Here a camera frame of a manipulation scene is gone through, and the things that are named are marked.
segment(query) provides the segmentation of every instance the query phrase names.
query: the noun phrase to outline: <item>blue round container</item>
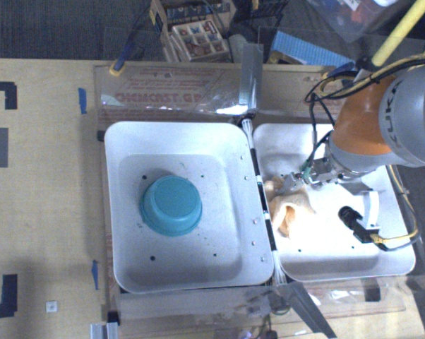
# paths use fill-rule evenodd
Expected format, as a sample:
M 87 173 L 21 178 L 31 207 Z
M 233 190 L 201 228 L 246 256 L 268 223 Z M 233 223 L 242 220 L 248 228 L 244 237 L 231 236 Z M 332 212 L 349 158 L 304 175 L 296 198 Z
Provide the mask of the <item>blue round container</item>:
M 153 182 L 140 199 L 143 222 L 166 236 L 188 234 L 201 219 L 197 188 L 187 179 L 166 176 Z

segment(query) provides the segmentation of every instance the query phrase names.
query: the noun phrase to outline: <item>yellow pole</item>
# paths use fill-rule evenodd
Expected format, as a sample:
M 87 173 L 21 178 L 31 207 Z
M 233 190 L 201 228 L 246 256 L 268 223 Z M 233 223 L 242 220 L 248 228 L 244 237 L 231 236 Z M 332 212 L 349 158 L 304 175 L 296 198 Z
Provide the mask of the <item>yellow pole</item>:
M 387 61 L 388 57 L 395 51 L 410 30 L 418 23 L 424 13 L 425 0 L 416 0 L 405 16 L 396 25 L 396 28 L 388 36 L 387 40 L 374 54 L 371 60 L 374 66 L 382 66 Z

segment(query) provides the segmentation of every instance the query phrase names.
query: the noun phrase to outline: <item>teal bowl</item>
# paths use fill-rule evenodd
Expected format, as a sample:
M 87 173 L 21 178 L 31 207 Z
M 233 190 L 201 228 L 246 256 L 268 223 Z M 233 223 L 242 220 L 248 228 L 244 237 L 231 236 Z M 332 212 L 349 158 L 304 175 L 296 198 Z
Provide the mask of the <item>teal bowl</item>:
M 202 203 L 197 188 L 187 179 L 166 176 L 153 182 L 140 199 L 143 222 L 165 236 L 181 236 L 200 222 Z

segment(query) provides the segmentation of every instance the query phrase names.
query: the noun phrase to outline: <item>beige tabletop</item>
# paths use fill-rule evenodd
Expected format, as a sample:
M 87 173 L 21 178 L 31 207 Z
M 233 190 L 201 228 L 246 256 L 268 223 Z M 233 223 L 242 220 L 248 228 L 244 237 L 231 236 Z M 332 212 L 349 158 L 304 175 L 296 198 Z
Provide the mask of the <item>beige tabletop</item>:
M 95 67 L 106 65 L 0 59 L 0 81 L 18 86 L 17 110 L 5 110 L 0 93 L 0 128 L 8 128 L 8 167 L 0 168 L 0 301 L 2 275 L 18 274 L 18 310 L 14 317 L 0 319 L 1 339 L 89 338 L 90 324 L 106 319 L 103 145 L 96 136 L 95 104 Z M 289 90 L 289 68 L 265 70 L 272 71 L 265 73 L 268 89 Z M 80 113 L 79 88 L 87 93 L 87 114 Z M 94 260 L 100 272 L 98 290 L 91 273 Z M 403 304 L 394 312 L 341 315 L 328 321 L 339 338 L 425 338 L 412 293 L 402 280 L 400 288 Z M 56 313 L 46 312 L 49 301 L 57 301 Z M 279 338 L 291 335 L 295 325 L 299 333 L 305 328 L 302 323 L 274 321 Z

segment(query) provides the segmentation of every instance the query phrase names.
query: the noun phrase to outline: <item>dark floor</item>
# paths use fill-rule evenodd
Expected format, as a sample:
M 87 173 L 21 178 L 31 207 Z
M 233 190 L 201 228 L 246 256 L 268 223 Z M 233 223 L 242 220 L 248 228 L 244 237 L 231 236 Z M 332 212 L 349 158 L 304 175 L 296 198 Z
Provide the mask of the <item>dark floor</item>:
M 0 58 L 38 59 L 114 59 L 136 16 L 150 0 L 0 0 Z M 318 39 L 333 36 L 330 27 L 304 0 L 290 0 L 284 10 L 281 27 L 291 30 L 317 32 Z M 394 18 L 374 35 L 387 35 L 399 18 Z M 256 26 L 271 26 L 273 20 L 256 22 Z M 234 26 L 250 39 L 257 39 L 258 30 L 244 24 Z M 410 43 L 421 46 L 417 39 L 425 40 L 425 18 L 409 34 Z M 144 42 L 154 41 L 154 32 L 143 34 Z M 362 40 L 346 46 L 340 40 L 332 43 L 337 52 L 358 52 L 370 55 L 371 47 Z M 397 51 L 401 57 L 404 52 Z M 162 59 L 151 52 L 147 58 Z M 411 276 L 411 287 L 425 325 L 425 168 L 400 167 L 403 182 L 419 219 L 423 245 L 417 245 L 418 264 Z

